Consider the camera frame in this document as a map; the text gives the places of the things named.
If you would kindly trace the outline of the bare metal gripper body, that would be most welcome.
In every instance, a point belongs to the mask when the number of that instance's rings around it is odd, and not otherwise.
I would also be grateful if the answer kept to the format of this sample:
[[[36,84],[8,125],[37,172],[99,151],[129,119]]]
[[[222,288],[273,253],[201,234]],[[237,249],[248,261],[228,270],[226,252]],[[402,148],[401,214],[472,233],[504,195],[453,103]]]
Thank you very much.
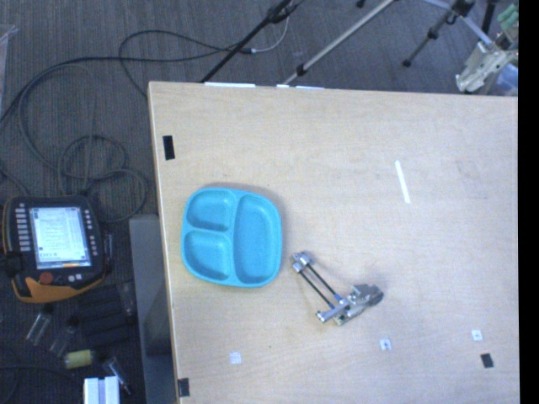
[[[467,76],[471,79],[486,79],[502,70],[507,64],[518,60],[517,49],[504,50],[497,45],[479,41],[466,64]]]

